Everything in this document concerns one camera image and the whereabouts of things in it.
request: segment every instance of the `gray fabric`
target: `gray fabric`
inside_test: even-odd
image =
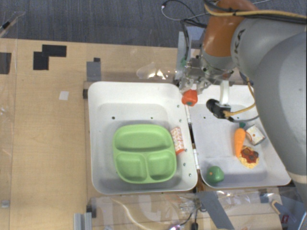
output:
[[[177,47],[179,22],[161,14],[166,0],[0,0],[0,23],[14,11],[25,11],[19,38],[124,45]],[[181,0],[196,14],[202,0]],[[306,14],[306,0],[273,0],[257,5]],[[170,17],[191,13],[176,2],[165,8]]]

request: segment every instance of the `clear plastic sheet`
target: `clear plastic sheet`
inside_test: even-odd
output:
[[[17,77],[17,21],[23,15],[16,12],[1,18],[0,28],[0,229],[9,229],[12,149]]]
[[[305,213],[295,187],[216,194],[236,230],[298,229]],[[288,210],[289,219],[295,222],[285,223],[284,213],[278,214],[272,206],[275,202]],[[90,203],[94,230],[189,230],[195,221],[200,230],[217,229],[193,193],[105,196],[92,198]]]

